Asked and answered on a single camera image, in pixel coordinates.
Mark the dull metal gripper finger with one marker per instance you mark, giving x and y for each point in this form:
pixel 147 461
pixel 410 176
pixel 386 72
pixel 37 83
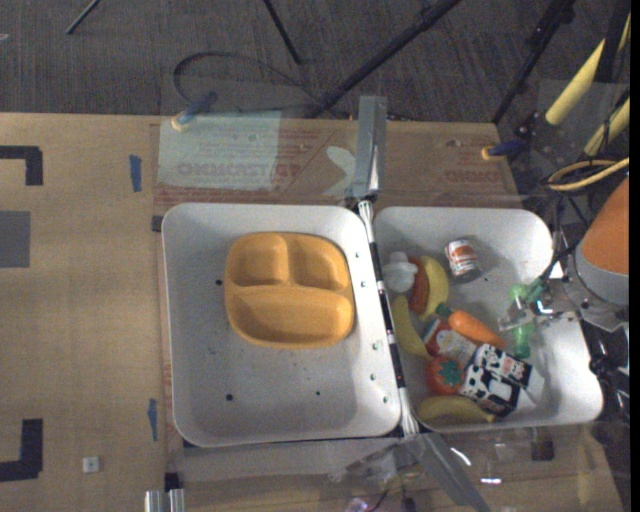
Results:
pixel 515 320

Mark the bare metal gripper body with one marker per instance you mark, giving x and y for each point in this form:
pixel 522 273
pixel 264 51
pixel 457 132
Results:
pixel 567 302

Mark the clear bottle with green cap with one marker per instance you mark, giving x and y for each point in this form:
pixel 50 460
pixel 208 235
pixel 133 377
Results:
pixel 523 342

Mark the orange carrot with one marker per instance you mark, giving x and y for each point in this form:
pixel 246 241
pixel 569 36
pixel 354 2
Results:
pixel 472 327

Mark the black and white cow carton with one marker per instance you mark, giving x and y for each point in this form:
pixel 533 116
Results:
pixel 505 365
pixel 490 392

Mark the red and white carton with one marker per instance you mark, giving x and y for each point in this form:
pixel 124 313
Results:
pixel 447 342

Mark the orange and white small can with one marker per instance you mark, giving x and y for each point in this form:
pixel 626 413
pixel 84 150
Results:
pixel 462 257

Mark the white plastic tray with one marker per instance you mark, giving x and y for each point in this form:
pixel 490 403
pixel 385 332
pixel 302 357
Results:
pixel 280 390
pixel 515 235

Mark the red tomato with green stem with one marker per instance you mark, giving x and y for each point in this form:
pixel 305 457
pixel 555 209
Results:
pixel 442 376

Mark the yellow banana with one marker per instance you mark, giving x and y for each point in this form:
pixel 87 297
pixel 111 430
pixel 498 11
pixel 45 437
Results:
pixel 452 410
pixel 407 330

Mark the white toy garlic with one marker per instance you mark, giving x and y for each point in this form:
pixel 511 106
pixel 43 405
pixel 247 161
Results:
pixel 399 274

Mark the thin black and white rod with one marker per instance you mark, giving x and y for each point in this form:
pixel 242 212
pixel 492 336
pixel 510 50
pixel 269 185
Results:
pixel 385 300

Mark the brown cardboard board, red print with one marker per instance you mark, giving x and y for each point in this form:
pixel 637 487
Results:
pixel 425 160

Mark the orange divided plate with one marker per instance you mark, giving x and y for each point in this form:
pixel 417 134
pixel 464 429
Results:
pixel 290 310

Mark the small white square piece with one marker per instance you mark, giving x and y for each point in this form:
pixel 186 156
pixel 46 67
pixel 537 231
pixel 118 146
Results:
pixel 90 464

